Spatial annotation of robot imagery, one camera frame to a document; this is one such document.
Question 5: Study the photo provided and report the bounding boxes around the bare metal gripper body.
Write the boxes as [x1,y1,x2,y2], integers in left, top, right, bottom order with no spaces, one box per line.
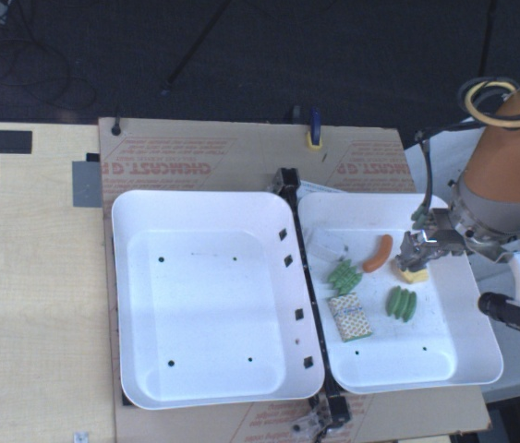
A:
[421,208,520,263]

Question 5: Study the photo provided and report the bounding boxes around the yellow cheese block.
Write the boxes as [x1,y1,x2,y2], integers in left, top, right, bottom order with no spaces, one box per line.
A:
[395,265,429,285]

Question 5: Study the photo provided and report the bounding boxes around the orange sausage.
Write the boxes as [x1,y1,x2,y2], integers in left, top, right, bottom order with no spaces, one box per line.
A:
[361,233,394,274]

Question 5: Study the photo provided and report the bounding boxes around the green pea pods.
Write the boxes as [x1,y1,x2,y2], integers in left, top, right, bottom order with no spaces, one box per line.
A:
[326,258,364,296]
[385,285,418,324]

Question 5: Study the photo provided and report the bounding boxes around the patterned white packet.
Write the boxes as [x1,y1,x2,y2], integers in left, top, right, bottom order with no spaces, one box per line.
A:
[327,293,374,343]

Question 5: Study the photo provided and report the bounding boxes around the white plastic tray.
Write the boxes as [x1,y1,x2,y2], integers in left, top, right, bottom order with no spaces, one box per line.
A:
[296,191,504,395]
[111,189,326,411]

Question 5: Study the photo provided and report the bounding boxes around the thin black rod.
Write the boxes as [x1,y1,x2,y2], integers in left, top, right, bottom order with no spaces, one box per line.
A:
[285,186,342,408]

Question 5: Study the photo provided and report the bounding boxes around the white paper slip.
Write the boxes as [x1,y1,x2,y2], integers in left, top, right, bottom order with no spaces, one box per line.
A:
[296,179,348,198]

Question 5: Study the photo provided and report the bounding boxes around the brown cardboard board red print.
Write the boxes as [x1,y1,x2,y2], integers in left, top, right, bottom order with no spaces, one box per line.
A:
[97,116,492,443]

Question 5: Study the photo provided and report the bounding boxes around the black cylinder on white bracket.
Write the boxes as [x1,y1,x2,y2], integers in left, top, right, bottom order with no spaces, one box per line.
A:
[478,250,520,333]

